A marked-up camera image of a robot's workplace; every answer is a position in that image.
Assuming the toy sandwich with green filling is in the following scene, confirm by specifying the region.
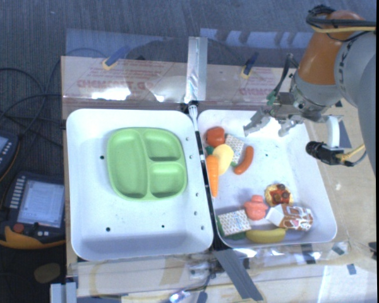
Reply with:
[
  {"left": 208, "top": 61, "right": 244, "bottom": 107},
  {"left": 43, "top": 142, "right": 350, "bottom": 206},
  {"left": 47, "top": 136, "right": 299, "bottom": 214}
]
[{"left": 216, "top": 209, "right": 253, "bottom": 241}]

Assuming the white and brown carton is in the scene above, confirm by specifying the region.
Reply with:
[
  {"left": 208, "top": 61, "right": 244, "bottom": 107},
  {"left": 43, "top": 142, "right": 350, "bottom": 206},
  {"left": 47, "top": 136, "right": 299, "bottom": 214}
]
[{"left": 265, "top": 203, "right": 315, "bottom": 232}]

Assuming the brown cardboard board red print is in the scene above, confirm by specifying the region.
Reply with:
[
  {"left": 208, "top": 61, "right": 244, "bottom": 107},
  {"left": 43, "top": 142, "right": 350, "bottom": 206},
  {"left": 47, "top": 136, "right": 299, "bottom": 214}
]
[{"left": 60, "top": 55, "right": 377, "bottom": 298}]

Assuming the black cylinder on white bracket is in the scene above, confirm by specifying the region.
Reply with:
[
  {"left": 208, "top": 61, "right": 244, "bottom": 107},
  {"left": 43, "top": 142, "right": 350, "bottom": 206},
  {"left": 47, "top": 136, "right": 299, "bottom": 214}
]
[{"left": 305, "top": 114, "right": 346, "bottom": 166}]

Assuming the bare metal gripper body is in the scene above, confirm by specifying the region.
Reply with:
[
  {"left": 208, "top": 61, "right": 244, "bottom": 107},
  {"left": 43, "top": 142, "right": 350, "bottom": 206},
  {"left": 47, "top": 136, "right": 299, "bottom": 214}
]
[{"left": 265, "top": 92, "right": 332, "bottom": 122}]

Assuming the toy pizza slice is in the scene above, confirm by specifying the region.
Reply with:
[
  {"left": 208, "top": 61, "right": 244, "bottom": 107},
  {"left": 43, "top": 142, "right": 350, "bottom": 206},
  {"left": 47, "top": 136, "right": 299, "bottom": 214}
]
[{"left": 264, "top": 183, "right": 294, "bottom": 208}]

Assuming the yellow toy pear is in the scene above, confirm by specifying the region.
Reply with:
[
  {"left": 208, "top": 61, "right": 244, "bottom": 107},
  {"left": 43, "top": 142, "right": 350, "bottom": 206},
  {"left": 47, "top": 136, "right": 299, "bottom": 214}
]
[{"left": 212, "top": 143, "right": 235, "bottom": 177}]

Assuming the green divided plate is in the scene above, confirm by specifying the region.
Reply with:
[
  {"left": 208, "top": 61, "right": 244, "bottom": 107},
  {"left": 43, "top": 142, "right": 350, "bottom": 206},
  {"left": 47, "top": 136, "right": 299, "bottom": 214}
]
[{"left": 106, "top": 127, "right": 189, "bottom": 201}]

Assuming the white plastic tray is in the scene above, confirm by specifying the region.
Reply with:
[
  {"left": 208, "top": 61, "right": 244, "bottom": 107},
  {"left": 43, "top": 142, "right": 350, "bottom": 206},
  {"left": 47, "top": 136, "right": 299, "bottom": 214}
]
[
  {"left": 65, "top": 108, "right": 215, "bottom": 262},
  {"left": 196, "top": 109, "right": 338, "bottom": 249}
]

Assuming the orange-red toy sausage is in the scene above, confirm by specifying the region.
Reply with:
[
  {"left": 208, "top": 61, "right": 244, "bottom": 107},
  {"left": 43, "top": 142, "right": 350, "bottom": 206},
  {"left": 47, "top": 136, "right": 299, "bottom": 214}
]
[{"left": 233, "top": 145, "right": 255, "bottom": 175}]

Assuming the orange toy carrot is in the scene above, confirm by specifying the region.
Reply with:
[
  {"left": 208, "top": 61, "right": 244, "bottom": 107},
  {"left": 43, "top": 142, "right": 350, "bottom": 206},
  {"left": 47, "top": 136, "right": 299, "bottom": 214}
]
[{"left": 205, "top": 146, "right": 220, "bottom": 198}]

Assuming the checked toy biscuit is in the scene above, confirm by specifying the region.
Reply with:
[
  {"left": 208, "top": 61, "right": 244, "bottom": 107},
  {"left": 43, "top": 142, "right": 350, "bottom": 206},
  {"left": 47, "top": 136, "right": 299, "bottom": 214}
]
[{"left": 224, "top": 133, "right": 246, "bottom": 166}]

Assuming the black block with thin wires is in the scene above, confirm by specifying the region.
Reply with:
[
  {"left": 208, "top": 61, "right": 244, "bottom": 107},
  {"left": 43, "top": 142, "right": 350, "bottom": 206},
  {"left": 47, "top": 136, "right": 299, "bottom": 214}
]
[{"left": 180, "top": 100, "right": 200, "bottom": 112}]

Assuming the yellow banana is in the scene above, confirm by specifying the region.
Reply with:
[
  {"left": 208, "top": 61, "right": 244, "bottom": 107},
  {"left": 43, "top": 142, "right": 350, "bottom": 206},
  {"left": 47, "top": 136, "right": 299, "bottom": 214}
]
[{"left": 245, "top": 227, "right": 287, "bottom": 244}]

